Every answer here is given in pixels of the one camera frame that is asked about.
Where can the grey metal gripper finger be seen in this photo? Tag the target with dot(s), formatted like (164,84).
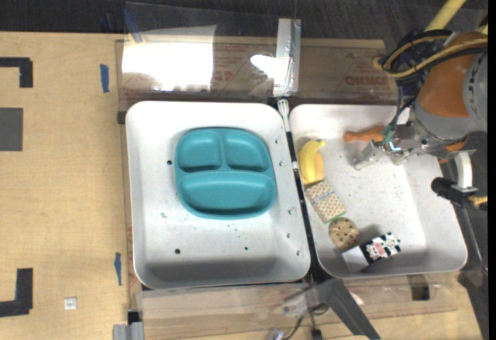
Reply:
(399,158)
(368,155)

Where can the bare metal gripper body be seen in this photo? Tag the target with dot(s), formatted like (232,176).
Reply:
(410,141)

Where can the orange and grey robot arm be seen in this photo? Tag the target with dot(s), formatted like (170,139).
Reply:
(445,90)

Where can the orange carrot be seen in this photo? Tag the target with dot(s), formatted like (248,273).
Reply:
(362,135)

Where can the white plastic tray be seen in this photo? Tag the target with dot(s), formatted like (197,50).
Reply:
(387,207)
(155,183)

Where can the yellow banana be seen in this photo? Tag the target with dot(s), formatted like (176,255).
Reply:
(308,160)

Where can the patterned cracker packet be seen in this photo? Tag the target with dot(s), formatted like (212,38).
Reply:
(325,202)

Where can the brown chocolate chip biscuit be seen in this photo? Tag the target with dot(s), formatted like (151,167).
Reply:
(343,233)

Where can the cow print milk carton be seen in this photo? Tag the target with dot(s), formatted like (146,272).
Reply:
(381,247)

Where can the blue divided plate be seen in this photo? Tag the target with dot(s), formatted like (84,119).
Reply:
(224,191)

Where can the black cylinder on white bracket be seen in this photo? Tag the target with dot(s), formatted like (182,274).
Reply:
(451,188)

